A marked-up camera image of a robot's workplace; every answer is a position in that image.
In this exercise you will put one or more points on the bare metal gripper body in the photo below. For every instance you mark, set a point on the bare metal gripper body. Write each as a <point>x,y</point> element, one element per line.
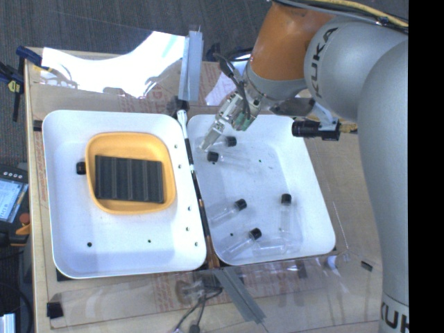
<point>231,109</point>

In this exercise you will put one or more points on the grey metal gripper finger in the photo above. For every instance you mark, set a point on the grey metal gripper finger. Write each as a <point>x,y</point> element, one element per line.
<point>208,138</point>
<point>217,134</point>

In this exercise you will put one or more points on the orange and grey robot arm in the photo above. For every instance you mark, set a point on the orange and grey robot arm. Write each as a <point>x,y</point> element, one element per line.
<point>367,92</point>

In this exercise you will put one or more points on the clear vial with black cap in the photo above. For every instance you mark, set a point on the clear vial with black cap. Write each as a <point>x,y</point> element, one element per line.
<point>213,156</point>
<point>255,234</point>
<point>286,200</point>
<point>240,204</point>
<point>230,141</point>

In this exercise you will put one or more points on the thin black and white rod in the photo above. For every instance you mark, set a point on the thin black and white rod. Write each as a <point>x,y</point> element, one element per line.
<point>194,175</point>

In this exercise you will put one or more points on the white plastic tray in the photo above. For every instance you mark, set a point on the white plastic tray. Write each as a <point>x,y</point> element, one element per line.
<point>263,172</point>
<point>125,245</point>

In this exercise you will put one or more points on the yellow bowl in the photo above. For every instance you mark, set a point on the yellow bowl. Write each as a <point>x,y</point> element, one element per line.
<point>130,142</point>

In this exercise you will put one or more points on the black ribbed rack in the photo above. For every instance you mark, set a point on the black ribbed rack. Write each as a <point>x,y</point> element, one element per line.
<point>129,179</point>

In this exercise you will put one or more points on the brown cardboard board red print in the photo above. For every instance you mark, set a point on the brown cardboard board red print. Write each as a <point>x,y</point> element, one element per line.
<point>104,99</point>

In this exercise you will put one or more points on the clear plastic vial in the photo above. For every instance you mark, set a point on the clear plastic vial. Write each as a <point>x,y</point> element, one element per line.
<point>274,246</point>

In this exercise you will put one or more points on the black cap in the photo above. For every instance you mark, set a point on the black cap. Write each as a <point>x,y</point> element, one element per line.
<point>80,168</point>

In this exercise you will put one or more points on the black cylinder on white bracket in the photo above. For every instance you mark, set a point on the black cylinder on white bracket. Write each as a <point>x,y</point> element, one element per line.
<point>308,128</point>

